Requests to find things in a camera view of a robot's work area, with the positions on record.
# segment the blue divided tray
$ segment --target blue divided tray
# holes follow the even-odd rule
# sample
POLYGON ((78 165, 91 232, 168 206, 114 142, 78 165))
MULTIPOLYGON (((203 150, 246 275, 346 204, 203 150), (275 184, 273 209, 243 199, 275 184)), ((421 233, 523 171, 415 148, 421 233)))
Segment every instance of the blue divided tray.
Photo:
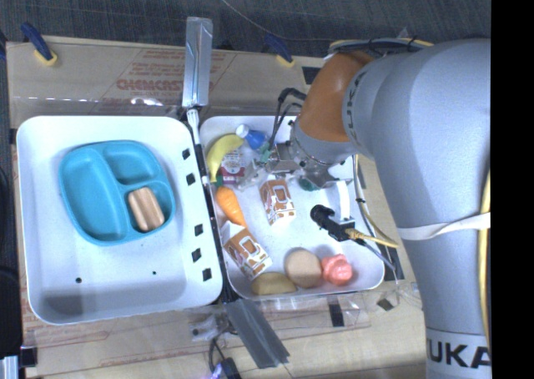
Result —
POLYGON ((163 229, 174 216, 174 195, 167 175, 154 154, 139 142, 114 140, 70 151, 59 165, 59 186, 77 231, 97 245, 144 238, 163 229), (145 186, 154 192, 164 223, 141 232, 127 197, 145 186))

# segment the banana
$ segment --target banana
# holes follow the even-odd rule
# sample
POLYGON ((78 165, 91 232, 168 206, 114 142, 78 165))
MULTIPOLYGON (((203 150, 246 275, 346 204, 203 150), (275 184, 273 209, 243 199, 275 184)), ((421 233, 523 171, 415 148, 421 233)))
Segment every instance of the banana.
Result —
POLYGON ((206 163, 209 170, 209 181, 214 183, 217 181, 217 171, 219 170, 220 163, 223 161, 224 156, 236 150, 244 140, 237 134, 226 134, 217 139, 213 146, 209 149, 208 156, 206 157, 206 163))

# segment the carrot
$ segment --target carrot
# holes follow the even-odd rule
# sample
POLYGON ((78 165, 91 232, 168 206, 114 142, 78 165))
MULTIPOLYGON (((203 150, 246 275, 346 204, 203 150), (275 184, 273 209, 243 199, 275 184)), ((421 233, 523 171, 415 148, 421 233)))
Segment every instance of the carrot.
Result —
POLYGON ((237 196, 231 188, 220 186, 215 192, 215 200, 229 221, 247 227, 237 196))

